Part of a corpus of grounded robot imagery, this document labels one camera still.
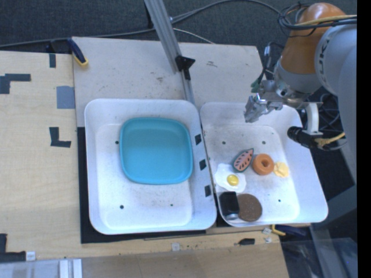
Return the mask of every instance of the black object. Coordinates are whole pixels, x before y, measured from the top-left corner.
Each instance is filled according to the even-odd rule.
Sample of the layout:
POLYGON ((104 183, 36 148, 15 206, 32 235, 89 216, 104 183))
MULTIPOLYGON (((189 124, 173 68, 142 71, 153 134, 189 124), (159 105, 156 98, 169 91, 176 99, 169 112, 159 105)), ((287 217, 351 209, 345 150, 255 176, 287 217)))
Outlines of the black object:
POLYGON ((5 253, 7 234, 0 234, 0 253, 5 253))
POLYGON ((89 219, 88 170, 86 167, 86 140, 85 128, 77 128, 78 166, 79 166, 79 195, 80 195, 80 233, 81 243, 108 243, 124 240, 134 240, 155 237, 204 235, 206 230, 184 232, 155 232, 131 233, 121 235, 105 235, 93 227, 89 219))
POLYGON ((72 53, 75 55, 75 57, 77 58, 77 60, 81 63, 81 64, 84 64, 86 63, 86 58, 84 57, 80 47, 78 47, 78 45, 71 39, 71 38, 68 38, 67 39, 67 44, 68 46, 70 47, 72 53))
POLYGON ((219 196, 221 213, 226 219, 233 220, 238 217, 239 205, 236 192, 223 192, 219 196))
POLYGON ((54 41, 54 40, 50 41, 50 42, 46 45, 46 47, 45 47, 45 51, 46 51, 47 53, 56 53, 56 48, 55 48, 54 44, 55 44, 55 41, 54 41))
POLYGON ((50 68, 56 68, 57 67, 57 61, 56 61, 56 54, 55 53, 49 53, 49 67, 50 68))
POLYGON ((31 81, 31 74, 5 74, 5 76, 0 76, 0 94, 10 93, 11 81, 31 81))
POLYGON ((238 242, 238 245, 254 245, 255 239, 250 238, 244 238, 240 242, 238 242))
POLYGON ((306 237, 308 235, 305 229, 295 228, 289 225, 276 225, 275 229, 278 231, 287 233, 289 235, 297 236, 297 237, 306 237))
POLYGON ((179 71, 182 71, 184 72, 184 77, 186 80, 190 81, 191 80, 191 75, 190 75, 190 68, 191 66, 193 65, 193 63, 195 62, 196 60, 194 60, 193 58, 186 58, 186 57, 183 57, 183 56, 177 56, 175 58, 175 62, 176 62, 176 65, 179 69, 179 71))
POLYGON ((2 262, 23 262, 26 260, 26 252, 7 253, 6 252, 6 237, 7 234, 0 234, 0 264, 2 262))
POLYGON ((205 197, 208 197, 211 195, 211 187, 210 185, 205 186, 205 197))
POLYGON ((202 139, 201 139, 201 134, 198 134, 195 136, 195 141, 196 141, 196 145, 200 144, 202 139))
POLYGON ((154 25, 153 25, 152 18, 151 18, 151 15, 150 15, 149 11, 148 11, 146 3, 144 3, 144 8, 146 10, 146 16, 147 16, 147 21, 148 21, 147 28, 152 29, 154 25))
POLYGON ((200 160, 199 169, 202 171, 204 168, 206 168, 206 160, 200 160))
POLYGON ((314 141, 314 139, 321 137, 322 135, 321 134, 309 135, 303 130, 304 129, 301 127, 290 127, 288 130, 288 136, 290 139, 294 140, 295 142, 300 143, 300 145, 304 147, 316 148, 318 144, 314 141))
POLYGON ((57 147, 71 147, 70 141, 59 141, 59 128, 58 127, 50 127, 50 139, 52 142, 50 146, 57 146, 57 147))

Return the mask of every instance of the wire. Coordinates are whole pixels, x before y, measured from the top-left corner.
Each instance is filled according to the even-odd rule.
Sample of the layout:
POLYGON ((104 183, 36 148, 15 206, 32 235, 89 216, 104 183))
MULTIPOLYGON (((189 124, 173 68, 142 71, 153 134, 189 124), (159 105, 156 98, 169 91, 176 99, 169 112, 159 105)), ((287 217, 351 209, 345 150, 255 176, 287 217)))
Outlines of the wire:
POLYGON ((348 143, 347 140, 345 140, 342 144, 339 144, 338 146, 329 147, 328 145, 325 145, 323 147, 319 147, 319 149, 321 149, 323 151, 336 151, 336 150, 344 147, 346 143, 348 143))
MULTIPOLYGON (((335 27, 337 25, 347 25, 347 24, 357 24, 357 16, 350 15, 350 16, 338 16, 332 18, 322 18, 314 21, 309 21, 306 23, 300 24, 292 24, 288 18, 288 15, 291 13, 296 12, 295 21, 299 18, 299 13, 301 14, 305 9, 307 9, 310 4, 301 4, 297 3, 288 8, 285 8, 281 11, 280 15, 278 16, 278 23, 281 26, 281 30, 289 29, 289 30, 312 30, 311 33, 315 31, 317 28, 324 28, 324 27, 335 27)), ((311 33, 307 35, 296 35, 297 36, 310 36, 311 33)))
POLYGON ((341 134, 339 134, 335 137, 332 137, 332 138, 316 138, 316 139, 314 139, 314 141, 317 142, 318 146, 323 147, 326 144, 330 144, 332 142, 335 142, 335 141, 343 138, 344 136, 345 136, 345 133, 342 132, 341 134))
POLYGON ((202 40, 204 40, 204 41, 206 41, 208 43, 215 44, 214 42, 212 42, 212 41, 210 41, 210 40, 208 40, 208 39, 206 39, 204 37, 201 37, 201 36, 199 36, 197 34, 194 34, 194 33, 191 33, 191 32, 185 31, 185 30, 177 29, 177 28, 173 28, 173 30, 179 31, 179 32, 183 32, 183 33, 186 33, 186 34, 190 34, 190 35, 195 36, 195 37, 197 37, 199 39, 202 39, 202 40))
POLYGON ((332 131, 342 132, 343 131, 342 129, 338 130, 333 126, 335 124, 335 122, 340 120, 339 104, 337 102, 337 98, 333 94, 324 93, 324 94, 321 95, 319 100, 323 104, 318 111, 320 113, 319 117, 326 123, 326 125, 322 126, 319 130, 320 131, 329 131, 329 128, 331 128, 332 131), (336 108, 326 108, 325 104, 326 103, 328 104, 328 101, 333 101, 334 106, 336 108))
POLYGON ((257 91, 259 89, 259 85, 260 85, 261 81, 263 80, 263 76, 266 72, 269 72, 270 74, 274 74, 272 71, 268 70, 270 68, 270 63, 271 63, 271 60, 272 60, 272 57, 271 57, 271 46, 272 45, 275 45, 275 46, 279 47, 280 49, 284 49, 283 45, 280 45, 279 43, 276 43, 276 42, 273 42, 273 41, 271 41, 267 44, 267 46, 264 49, 263 69, 261 70, 261 73, 258 76, 258 78, 250 86, 250 87, 252 87, 252 89, 251 89, 252 93, 257 93, 257 91))
MULTIPOLYGON (((251 2, 251 3, 256 3, 258 5, 267 7, 271 9, 273 12, 280 14, 281 12, 277 9, 275 9, 273 6, 266 4, 262 1, 258 0, 220 0, 214 3, 210 3, 206 6, 203 6, 198 9, 191 10, 189 12, 180 14, 178 16, 172 17, 172 24, 179 23, 181 21, 186 20, 187 18, 194 16, 197 13, 200 13, 206 9, 209 9, 211 7, 214 7, 216 5, 224 4, 227 2, 251 2)), ((150 28, 150 29, 144 29, 144 30, 138 30, 138 31, 131 31, 131 32, 124 32, 124 33, 117 33, 117 34, 105 34, 105 35, 94 35, 94 36, 88 36, 88 37, 93 37, 93 38, 110 38, 110 37, 121 37, 121 36, 132 36, 132 35, 139 35, 139 34, 145 34, 149 32, 155 31, 155 28, 150 28)), ((24 41, 24 42, 17 42, 17 43, 9 43, 9 44, 4 44, 0 45, 0 48, 5 48, 5 47, 13 47, 13 46, 21 46, 21 45, 30 45, 30 44, 37 44, 37 43, 48 43, 48 42, 57 42, 57 41, 66 41, 70 37, 62 37, 62 38, 51 38, 51 39, 40 39, 40 40, 33 40, 33 41, 24 41)))
POLYGON ((318 23, 324 23, 329 21, 339 21, 339 20, 345 20, 345 19, 354 19, 356 18, 356 15, 344 15, 344 16, 330 16, 330 17, 321 17, 320 19, 311 20, 311 21, 305 21, 299 24, 295 25, 311 25, 311 24, 318 24, 318 23))

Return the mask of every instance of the black clamp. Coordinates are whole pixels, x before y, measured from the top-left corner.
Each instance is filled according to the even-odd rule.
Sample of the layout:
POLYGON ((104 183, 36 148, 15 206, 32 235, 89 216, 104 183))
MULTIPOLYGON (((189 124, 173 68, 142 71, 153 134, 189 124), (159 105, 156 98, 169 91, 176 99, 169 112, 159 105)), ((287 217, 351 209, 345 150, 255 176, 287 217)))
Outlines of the black clamp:
POLYGON ((190 68, 191 66, 193 65, 193 63, 195 62, 196 60, 194 60, 193 58, 186 58, 186 57, 183 57, 183 56, 177 56, 175 58, 175 62, 176 62, 176 65, 179 69, 179 71, 182 71, 184 72, 184 77, 186 80, 190 81, 191 80, 191 75, 190 75, 190 68))

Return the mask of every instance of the black bracket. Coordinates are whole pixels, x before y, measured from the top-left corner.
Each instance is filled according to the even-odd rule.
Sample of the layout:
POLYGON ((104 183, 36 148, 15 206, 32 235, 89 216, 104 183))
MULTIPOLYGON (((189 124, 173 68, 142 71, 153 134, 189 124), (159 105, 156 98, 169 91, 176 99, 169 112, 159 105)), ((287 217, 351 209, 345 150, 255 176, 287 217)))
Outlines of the black bracket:
POLYGON ((191 80, 191 75, 190 75, 189 69, 191 68, 191 66, 193 65, 193 63, 195 61, 196 60, 194 60, 193 58, 186 58, 186 57, 183 57, 183 56, 177 56, 175 58, 175 62, 176 62, 176 65, 178 66, 179 71, 183 70, 184 77, 188 81, 191 80))
POLYGON ((56 46, 55 46, 55 41, 54 40, 51 40, 47 45, 46 45, 46 48, 45 48, 45 52, 47 53, 57 53, 56 52, 56 46))
POLYGON ((144 8, 146 10, 146 16, 147 16, 147 23, 148 23, 147 24, 147 28, 148 29, 152 29, 154 25, 153 25, 151 15, 150 15, 150 13, 148 11, 148 8, 147 8, 147 5, 146 4, 144 4, 144 8))

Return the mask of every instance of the blue plate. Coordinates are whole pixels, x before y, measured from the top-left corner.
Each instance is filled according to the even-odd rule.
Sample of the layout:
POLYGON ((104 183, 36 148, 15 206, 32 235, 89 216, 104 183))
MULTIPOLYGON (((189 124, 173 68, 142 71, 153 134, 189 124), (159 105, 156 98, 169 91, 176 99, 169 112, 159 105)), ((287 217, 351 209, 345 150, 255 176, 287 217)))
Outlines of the blue plate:
POLYGON ((120 132, 120 156, 128 179, 141 184, 176 184, 191 177, 188 129, 165 118, 133 118, 120 132))

